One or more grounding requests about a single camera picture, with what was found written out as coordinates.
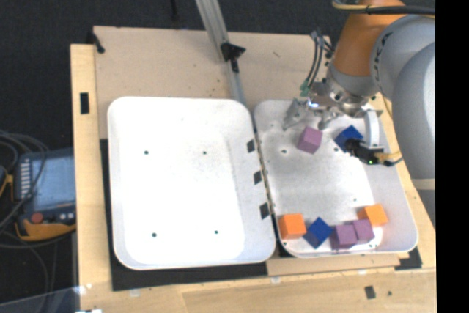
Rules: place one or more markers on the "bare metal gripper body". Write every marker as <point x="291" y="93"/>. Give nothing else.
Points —
<point x="331" y="99"/>

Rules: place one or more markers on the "blue cube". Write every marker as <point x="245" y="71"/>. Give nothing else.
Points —
<point x="318" y="232"/>
<point x="347" y="137"/>

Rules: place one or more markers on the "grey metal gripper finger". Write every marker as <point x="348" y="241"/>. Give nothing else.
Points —
<point x="292" y="115"/>
<point x="326" y="118"/>

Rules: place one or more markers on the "orange cube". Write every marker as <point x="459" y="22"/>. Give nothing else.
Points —
<point x="292" y="226"/>
<point x="374" y="214"/>

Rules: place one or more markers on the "black cylinder on white bracket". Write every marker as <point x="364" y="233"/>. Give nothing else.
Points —
<point x="366" y="143"/>

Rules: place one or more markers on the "white plastic tray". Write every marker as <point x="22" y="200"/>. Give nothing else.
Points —
<point x="183" y="183"/>
<point x="315" y="179"/>

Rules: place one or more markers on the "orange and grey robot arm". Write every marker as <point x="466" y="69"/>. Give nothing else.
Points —
<point x="395" y="58"/>

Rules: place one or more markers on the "purple cube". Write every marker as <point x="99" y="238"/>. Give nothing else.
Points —
<point x="364" y="230"/>
<point x="309" y="140"/>
<point x="344" y="236"/>

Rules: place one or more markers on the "pale wood board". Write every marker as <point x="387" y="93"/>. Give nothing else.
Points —
<point x="176" y="66"/>

